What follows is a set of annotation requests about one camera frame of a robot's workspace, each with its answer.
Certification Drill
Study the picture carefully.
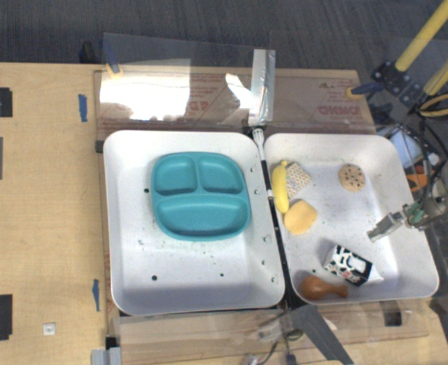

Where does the white plastic tray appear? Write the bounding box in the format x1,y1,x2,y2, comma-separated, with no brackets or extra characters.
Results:
263,132,440,306
102,129,286,316

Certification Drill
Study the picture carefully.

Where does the teal divided plate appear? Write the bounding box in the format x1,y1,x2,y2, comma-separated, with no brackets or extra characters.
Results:
150,151,252,242

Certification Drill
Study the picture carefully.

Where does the brown chicken drumstick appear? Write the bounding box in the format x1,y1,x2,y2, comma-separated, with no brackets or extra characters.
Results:
298,275,349,301

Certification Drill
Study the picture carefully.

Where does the yellow bread roll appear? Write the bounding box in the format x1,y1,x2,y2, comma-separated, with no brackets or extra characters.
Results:
283,198,319,236

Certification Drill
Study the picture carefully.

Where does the tan chocolate chip biscuit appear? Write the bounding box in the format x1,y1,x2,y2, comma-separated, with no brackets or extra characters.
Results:
338,163,367,193

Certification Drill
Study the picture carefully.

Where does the thin black and white rod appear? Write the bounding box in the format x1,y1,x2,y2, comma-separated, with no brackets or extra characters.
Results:
251,126,295,309

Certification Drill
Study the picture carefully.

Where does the yellow banana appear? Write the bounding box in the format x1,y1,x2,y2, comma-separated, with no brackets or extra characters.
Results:
271,160,291,214

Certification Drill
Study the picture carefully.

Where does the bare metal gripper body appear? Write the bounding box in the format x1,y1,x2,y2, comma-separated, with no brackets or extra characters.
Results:
402,195,448,231

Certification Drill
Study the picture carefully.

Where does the black and white carton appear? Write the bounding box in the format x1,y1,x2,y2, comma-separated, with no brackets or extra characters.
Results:
322,244,385,287

